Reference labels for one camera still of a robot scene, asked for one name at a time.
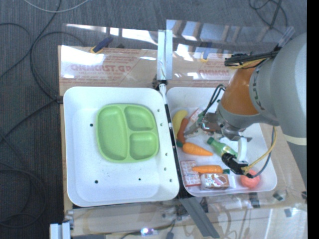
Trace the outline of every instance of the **orange carrot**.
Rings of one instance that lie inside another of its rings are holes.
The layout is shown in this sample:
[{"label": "orange carrot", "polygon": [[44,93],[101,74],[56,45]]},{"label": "orange carrot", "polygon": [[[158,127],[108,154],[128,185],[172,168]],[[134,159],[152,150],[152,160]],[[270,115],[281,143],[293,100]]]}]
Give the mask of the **orange carrot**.
[{"label": "orange carrot", "polygon": [[213,155],[212,152],[191,142],[184,143],[182,150],[187,154],[197,155],[197,156],[212,156]]},{"label": "orange carrot", "polygon": [[185,128],[187,127],[188,121],[189,120],[187,118],[183,118],[181,120],[180,127],[177,133],[177,140],[179,140],[182,144],[185,143],[184,131],[185,131]]},{"label": "orange carrot", "polygon": [[192,170],[198,173],[223,173],[223,168],[219,165],[194,166]]}]

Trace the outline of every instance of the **yellow clip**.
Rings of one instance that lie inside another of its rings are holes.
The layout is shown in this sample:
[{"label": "yellow clip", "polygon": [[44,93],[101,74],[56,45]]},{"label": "yellow clip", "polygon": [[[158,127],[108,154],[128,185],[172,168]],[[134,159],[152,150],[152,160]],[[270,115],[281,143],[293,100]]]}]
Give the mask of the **yellow clip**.
[{"label": "yellow clip", "polygon": [[99,53],[101,53],[101,52],[103,51],[103,49],[100,49],[98,52],[94,52],[93,49],[94,49],[95,47],[96,47],[96,46],[94,46],[94,47],[92,47],[92,48],[90,49],[90,52],[91,52],[91,53],[93,53],[93,54],[99,54]]},{"label": "yellow clip", "polygon": [[204,59],[204,52],[202,52],[201,55],[200,55],[200,61],[203,62],[203,63],[208,62],[208,56],[207,56],[206,59]]}]

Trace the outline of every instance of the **small box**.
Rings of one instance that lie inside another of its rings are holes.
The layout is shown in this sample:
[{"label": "small box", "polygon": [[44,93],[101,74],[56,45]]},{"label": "small box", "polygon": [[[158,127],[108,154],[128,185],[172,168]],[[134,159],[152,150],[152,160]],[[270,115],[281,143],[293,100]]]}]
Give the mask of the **small box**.
[{"label": "small box", "polygon": [[192,170],[196,166],[195,161],[181,161],[180,168],[185,187],[199,186],[201,184],[199,173]]},{"label": "small box", "polygon": [[200,177],[201,190],[225,190],[235,187],[234,177],[223,173],[205,173]]},{"label": "small box", "polygon": [[189,121],[191,123],[195,123],[198,120],[198,115],[203,111],[203,109],[197,108],[196,111],[194,111],[191,116],[189,117]]}]

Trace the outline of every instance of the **yellow cable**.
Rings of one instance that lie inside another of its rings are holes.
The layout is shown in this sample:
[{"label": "yellow cable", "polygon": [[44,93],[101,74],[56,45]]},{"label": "yellow cable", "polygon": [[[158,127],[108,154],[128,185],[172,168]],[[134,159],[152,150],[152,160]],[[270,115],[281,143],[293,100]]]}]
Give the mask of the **yellow cable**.
[{"label": "yellow cable", "polygon": [[242,167],[241,169],[244,171],[244,174],[246,175],[249,170],[255,165],[257,164],[258,162],[260,162],[263,158],[265,158],[272,150],[273,148],[275,147],[275,144],[276,144],[276,141],[277,141],[277,131],[276,131],[276,128],[273,127],[274,129],[274,140],[273,140],[273,143],[272,145],[270,146],[270,148],[267,150],[267,152],[262,155],[260,158],[258,158],[257,160],[255,160],[253,163],[251,163],[249,166],[245,166],[245,167]]}]

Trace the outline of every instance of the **gray carpet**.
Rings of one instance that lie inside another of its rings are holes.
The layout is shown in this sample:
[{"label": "gray carpet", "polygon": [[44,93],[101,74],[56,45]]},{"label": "gray carpet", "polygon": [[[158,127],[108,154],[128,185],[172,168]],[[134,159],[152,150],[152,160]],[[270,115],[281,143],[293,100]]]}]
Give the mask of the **gray carpet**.
[{"label": "gray carpet", "polygon": [[[47,10],[59,5],[59,0],[29,1]],[[82,1],[62,0],[60,9]],[[51,19],[42,35],[61,31],[64,23],[150,31],[165,29],[167,19],[265,26],[275,8],[269,2],[259,10],[261,19],[248,0],[93,0],[52,14],[23,0],[0,0],[0,238],[49,238],[49,224],[64,218],[59,104],[53,100],[63,34],[39,41],[32,66],[28,53]],[[282,8],[275,27],[293,26],[293,37],[306,32],[307,0],[283,0]]]}]

